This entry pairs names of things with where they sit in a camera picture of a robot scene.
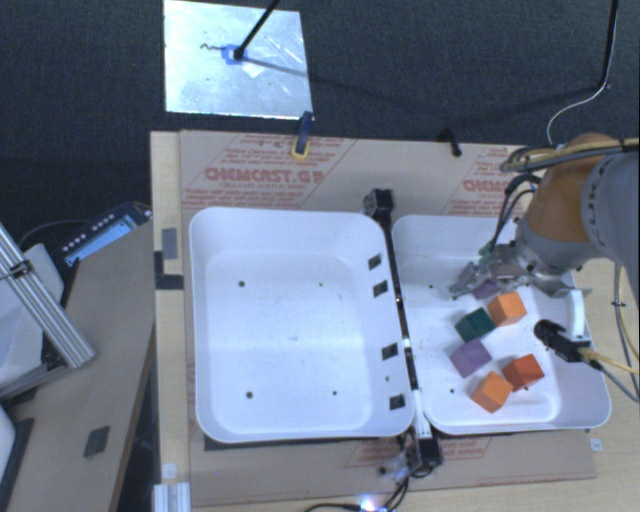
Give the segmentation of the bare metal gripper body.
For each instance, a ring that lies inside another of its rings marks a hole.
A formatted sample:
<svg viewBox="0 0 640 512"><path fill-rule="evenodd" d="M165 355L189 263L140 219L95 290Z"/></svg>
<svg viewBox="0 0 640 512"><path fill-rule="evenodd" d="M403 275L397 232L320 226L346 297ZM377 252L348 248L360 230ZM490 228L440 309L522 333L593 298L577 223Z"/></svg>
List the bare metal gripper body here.
<svg viewBox="0 0 640 512"><path fill-rule="evenodd" d="M569 271L545 263L526 245L486 246L480 252L479 270L502 291L533 286L547 296L565 296L576 288Z"/></svg>

